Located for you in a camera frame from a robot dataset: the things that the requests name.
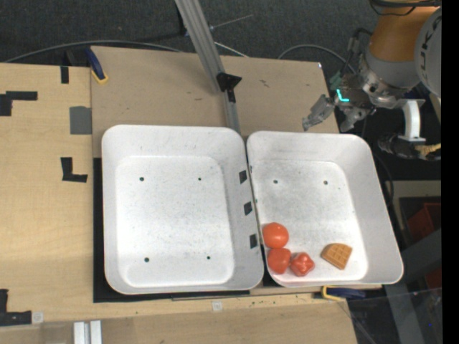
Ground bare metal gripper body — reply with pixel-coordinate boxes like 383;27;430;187
334;70;410;116

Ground white plastic tray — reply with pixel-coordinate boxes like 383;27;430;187
245;130;405;289
100;123;265;296

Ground round orange-red tomato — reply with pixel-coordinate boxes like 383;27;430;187
262;221;290;249

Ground brown waffle wedge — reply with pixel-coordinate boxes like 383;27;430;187
320;242;354;271

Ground red tomato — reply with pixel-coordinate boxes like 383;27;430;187
266;247;292;275

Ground red bell pepper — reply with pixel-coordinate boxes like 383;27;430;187
289;252;316;277

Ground black cylinder on white bracket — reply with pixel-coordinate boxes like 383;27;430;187
377;98;432;161

